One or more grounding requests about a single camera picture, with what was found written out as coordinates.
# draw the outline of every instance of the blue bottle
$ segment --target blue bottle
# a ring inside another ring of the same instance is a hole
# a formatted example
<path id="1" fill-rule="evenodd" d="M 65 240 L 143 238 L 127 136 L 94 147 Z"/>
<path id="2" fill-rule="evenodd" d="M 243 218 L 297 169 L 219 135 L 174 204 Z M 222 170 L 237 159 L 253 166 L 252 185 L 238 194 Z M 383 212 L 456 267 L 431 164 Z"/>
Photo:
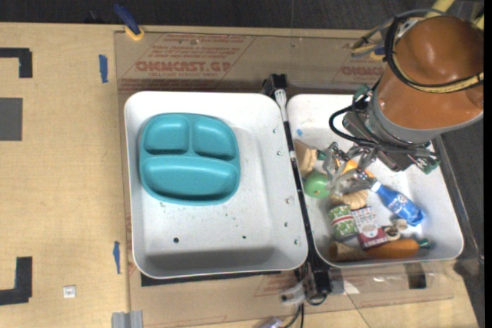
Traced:
<path id="1" fill-rule="evenodd" d="M 424 219 L 424 212 L 402 193 L 391 190 L 379 181 L 373 184 L 371 190 L 379 194 L 384 205 L 399 217 L 405 219 L 411 226 L 417 226 Z"/>

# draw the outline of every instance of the green toy can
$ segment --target green toy can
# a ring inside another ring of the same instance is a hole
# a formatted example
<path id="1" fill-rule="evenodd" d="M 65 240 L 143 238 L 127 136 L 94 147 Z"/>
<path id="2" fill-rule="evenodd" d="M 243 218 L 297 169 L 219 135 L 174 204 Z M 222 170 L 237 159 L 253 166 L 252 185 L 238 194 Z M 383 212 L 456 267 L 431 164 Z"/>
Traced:
<path id="1" fill-rule="evenodd" d="M 331 226 L 336 240 L 348 240 L 359 234 L 350 205 L 332 207 L 328 211 L 328 217 L 331 220 Z"/>

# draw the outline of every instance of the teal plate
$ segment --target teal plate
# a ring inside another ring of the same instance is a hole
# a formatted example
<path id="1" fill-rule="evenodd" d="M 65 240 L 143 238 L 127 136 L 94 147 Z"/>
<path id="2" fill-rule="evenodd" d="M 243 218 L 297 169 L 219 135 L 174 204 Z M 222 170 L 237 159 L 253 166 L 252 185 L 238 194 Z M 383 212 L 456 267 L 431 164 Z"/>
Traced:
<path id="1" fill-rule="evenodd" d="M 140 178 L 158 200 L 212 205 L 239 187 L 238 141 L 223 121 L 199 114 L 160 114 L 140 140 Z"/>

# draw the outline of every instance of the wooden table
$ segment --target wooden table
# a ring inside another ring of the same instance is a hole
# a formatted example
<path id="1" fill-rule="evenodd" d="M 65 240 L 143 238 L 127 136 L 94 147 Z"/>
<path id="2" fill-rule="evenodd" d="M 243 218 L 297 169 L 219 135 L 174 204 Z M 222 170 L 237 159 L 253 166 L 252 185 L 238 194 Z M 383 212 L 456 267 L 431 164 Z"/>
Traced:
<path id="1" fill-rule="evenodd" d="M 34 72 L 33 78 L 20 78 L 18 59 L 0 58 L 0 98 L 23 103 L 22 141 L 0 141 L 0 289 L 13 288 L 16 257 L 32 257 L 32 297 L 0 306 L 0 326 L 110 327 L 114 312 L 131 310 L 115 76 L 114 33 L 121 30 L 120 25 L 0 24 L 0 47 L 29 48 Z M 108 59 L 107 83 L 101 82 L 99 55 Z M 453 299 L 309 313 L 304 326 L 477 326 L 462 278 L 450 266 L 446 272 Z M 64 298 L 63 288 L 72 285 L 76 297 Z M 220 326 L 253 327 L 261 321 Z"/>

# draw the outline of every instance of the gray square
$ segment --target gray square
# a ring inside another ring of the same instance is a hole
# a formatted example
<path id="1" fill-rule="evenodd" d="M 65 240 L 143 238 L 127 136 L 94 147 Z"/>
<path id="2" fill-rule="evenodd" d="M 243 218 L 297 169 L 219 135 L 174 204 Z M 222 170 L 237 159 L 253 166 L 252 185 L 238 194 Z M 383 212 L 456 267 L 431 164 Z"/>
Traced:
<path id="1" fill-rule="evenodd" d="M 22 141 L 21 98 L 0 98 L 0 141 Z"/>

